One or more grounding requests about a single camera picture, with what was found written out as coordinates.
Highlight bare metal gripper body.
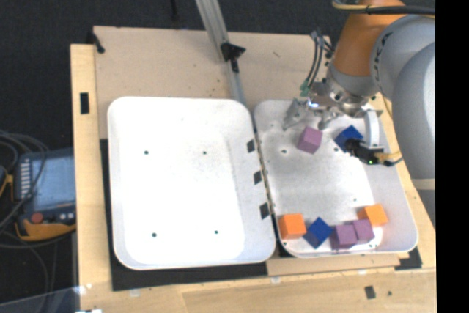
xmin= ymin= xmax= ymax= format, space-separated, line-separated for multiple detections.
xmin=306 ymin=80 xmax=375 ymax=119

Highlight blue cube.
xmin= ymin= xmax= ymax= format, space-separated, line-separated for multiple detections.
xmin=333 ymin=125 xmax=364 ymax=152
xmin=302 ymin=216 xmax=335 ymax=250

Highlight orange cube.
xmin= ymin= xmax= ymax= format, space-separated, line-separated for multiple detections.
xmin=277 ymin=213 xmax=308 ymax=240
xmin=357 ymin=203 xmax=389 ymax=228

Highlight black cylinder on white bracket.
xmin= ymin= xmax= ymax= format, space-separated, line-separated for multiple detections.
xmin=344 ymin=109 xmax=385 ymax=166

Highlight white plastic tray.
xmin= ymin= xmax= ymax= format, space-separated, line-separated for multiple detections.
xmin=106 ymin=95 xmax=277 ymax=271
xmin=253 ymin=99 xmax=419 ymax=259

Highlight purple cube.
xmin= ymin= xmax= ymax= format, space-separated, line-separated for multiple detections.
xmin=329 ymin=224 xmax=359 ymax=251
xmin=296 ymin=126 xmax=324 ymax=155
xmin=352 ymin=218 xmax=376 ymax=245

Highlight pale wood board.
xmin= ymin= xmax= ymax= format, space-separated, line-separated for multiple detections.
xmin=92 ymin=25 xmax=402 ymax=277

